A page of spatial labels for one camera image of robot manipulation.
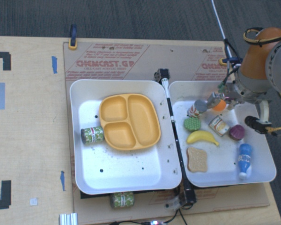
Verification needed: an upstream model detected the white plastic tray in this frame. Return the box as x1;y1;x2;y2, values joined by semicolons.
69;79;183;195
168;80;277;188

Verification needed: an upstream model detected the black cylinder on white bracket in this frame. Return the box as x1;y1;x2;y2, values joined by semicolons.
244;99;273;135

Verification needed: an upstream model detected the yellow divided plate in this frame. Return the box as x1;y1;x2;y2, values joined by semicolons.
98;93;162;151

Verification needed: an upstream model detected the thin black and white rod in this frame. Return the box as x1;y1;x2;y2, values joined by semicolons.
161;77;192;193

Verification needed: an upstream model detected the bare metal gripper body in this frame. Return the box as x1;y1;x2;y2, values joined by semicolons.
221;82;271;106

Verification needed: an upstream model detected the green labelled can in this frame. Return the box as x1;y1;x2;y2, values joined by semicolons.
80;126;105;145
110;191;135;209

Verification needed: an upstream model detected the tan bread slice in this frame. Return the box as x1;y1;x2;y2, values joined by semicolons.
186;146;208;173

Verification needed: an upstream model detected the blue plastic bottle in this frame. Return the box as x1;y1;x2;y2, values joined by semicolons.
237;143;253;180

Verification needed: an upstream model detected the orange ball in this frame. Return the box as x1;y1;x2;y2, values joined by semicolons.
212;99;227;112

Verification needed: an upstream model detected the purple ribbed round toy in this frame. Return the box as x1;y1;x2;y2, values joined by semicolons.
229;124;246;141

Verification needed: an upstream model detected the white can yellow label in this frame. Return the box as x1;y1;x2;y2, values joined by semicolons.
208;115;230;137

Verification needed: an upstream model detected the white can orange green print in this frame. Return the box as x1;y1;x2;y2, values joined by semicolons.
187;99;208;118

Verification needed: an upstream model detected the yellow banana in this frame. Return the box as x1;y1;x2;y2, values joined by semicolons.
186;130;220;147

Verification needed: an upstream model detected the green dotted round toy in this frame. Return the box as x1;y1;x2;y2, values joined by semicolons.
183;117;201;132

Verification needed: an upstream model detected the black block with thin wires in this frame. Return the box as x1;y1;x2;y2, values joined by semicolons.
154;67;171;83
178;187;198;208

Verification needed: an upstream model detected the brown cardboard board red print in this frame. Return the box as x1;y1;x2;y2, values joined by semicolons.
62;41;270;220

